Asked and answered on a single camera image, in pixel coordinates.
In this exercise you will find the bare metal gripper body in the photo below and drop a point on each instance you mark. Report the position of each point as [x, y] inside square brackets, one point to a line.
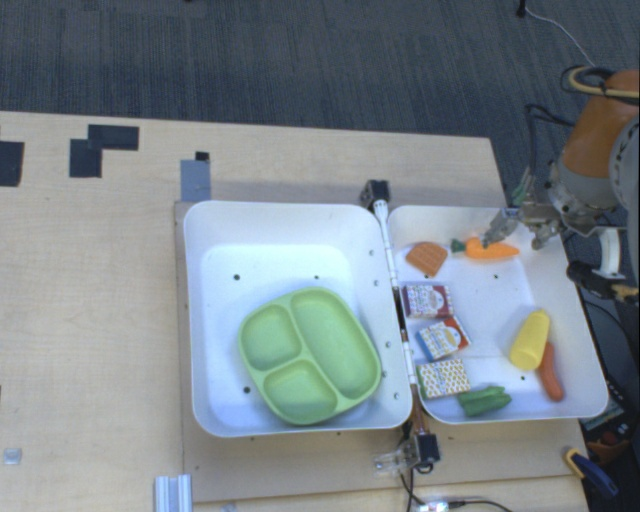
[560, 212]

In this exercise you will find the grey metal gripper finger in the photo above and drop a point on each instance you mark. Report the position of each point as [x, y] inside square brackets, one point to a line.
[502, 225]
[545, 235]

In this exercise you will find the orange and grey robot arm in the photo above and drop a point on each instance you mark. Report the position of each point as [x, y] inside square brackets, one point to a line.
[595, 135]

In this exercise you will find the orange toy carrot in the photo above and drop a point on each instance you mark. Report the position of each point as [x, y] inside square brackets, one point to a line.
[495, 251]

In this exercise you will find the white plastic tray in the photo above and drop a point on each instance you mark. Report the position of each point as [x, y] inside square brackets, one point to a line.
[495, 300]
[220, 380]

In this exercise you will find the orange toy bread slice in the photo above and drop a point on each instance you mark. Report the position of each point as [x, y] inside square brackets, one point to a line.
[426, 257]

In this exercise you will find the yellow toy bottle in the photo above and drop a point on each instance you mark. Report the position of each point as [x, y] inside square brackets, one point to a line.
[530, 340]

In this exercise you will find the dark red printed carton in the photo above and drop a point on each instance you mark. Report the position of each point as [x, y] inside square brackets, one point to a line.
[427, 301]

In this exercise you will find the thin black and white rod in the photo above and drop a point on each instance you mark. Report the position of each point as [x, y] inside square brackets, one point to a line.
[386, 235]

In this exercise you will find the blue and orange printed carton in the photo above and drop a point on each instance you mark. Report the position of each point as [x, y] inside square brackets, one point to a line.
[442, 340]

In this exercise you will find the orange toy sausage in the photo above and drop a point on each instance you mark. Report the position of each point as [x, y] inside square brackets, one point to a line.
[550, 375]

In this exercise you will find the yellow dotted white carton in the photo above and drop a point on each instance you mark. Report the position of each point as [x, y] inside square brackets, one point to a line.
[442, 379]

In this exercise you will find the green divided plate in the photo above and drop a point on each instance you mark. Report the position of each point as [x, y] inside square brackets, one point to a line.
[325, 345]

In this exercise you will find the black cylinder on white bracket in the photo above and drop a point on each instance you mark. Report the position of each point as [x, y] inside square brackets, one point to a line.
[610, 252]

